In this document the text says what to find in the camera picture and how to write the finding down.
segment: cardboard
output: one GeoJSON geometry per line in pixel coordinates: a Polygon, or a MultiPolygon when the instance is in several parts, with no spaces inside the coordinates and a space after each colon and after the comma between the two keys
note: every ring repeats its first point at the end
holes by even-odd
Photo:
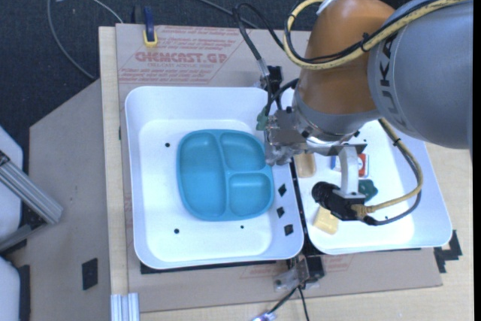
{"type": "MultiPolygon", "coordinates": [[[[143,85],[255,86],[259,69],[237,29],[157,26],[159,44],[146,48],[141,25],[116,25],[121,137],[126,132],[124,102],[143,85]]],[[[299,68],[274,43],[266,30],[249,30],[268,65],[281,65],[284,80],[299,68]]],[[[309,32],[293,32],[293,43],[303,53],[309,32]]],[[[135,254],[129,154],[122,140],[129,291],[137,292],[141,312],[276,301],[284,292],[274,288],[274,277],[287,270],[286,261],[261,265],[192,268],[186,271],[142,269],[135,254]]],[[[341,256],[322,256],[325,277],[305,291],[307,297],[420,288],[441,285],[431,248],[341,256]]]]}

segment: yellow clamp pad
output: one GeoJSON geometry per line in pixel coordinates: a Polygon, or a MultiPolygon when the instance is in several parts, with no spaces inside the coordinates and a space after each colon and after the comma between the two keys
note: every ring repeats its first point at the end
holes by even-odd
{"type": "Polygon", "coordinates": [[[147,40],[147,33],[145,32],[144,30],[144,44],[147,46],[147,47],[155,47],[157,45],[157,32],[153,32],[153,41],[148,41],[147,40]]]}

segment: black connector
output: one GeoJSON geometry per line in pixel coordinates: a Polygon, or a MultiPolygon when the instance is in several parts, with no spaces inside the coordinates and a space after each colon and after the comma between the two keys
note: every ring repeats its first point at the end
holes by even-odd
{"type": "Polygon", "coordinates": [[[339,190],[339,187],[332,183],[318,182],[312,189],[312,196],[314,201],[331,211],[332,215],[340,220],[358,220],[357,213],[351,206],[364,204],[365,197],[357,192],[352,192],[352,197],[343,197],[335,190],[339,190]]]}

